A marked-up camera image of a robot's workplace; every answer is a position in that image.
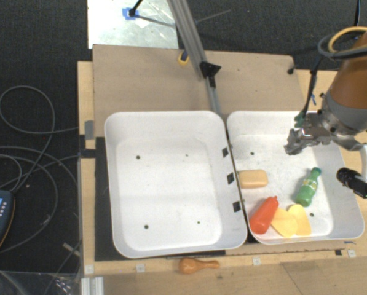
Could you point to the white plastic tray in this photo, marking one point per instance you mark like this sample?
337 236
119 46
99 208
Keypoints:
278 161
168 189

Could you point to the green toy bottle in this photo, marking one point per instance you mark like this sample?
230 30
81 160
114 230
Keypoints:
307 188

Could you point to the brown toy chicken leg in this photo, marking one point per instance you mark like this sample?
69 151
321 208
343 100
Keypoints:
191 265

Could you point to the brown cardboard board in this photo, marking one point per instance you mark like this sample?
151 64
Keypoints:
146 78

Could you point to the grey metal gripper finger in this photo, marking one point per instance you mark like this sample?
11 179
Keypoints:
303 143
290 143

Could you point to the yellow toy crisp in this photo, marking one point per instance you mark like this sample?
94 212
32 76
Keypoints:
283 224
303 221

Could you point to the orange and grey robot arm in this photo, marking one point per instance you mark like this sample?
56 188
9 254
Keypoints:
355 81

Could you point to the red toy bottle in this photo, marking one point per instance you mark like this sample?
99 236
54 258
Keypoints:
263 216

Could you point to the black cylinder on white bracket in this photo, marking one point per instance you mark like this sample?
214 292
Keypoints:
360 181

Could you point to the beige toy bread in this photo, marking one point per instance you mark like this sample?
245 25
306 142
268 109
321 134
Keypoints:
252 179

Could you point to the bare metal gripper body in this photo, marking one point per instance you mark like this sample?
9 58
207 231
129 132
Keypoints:
320 131

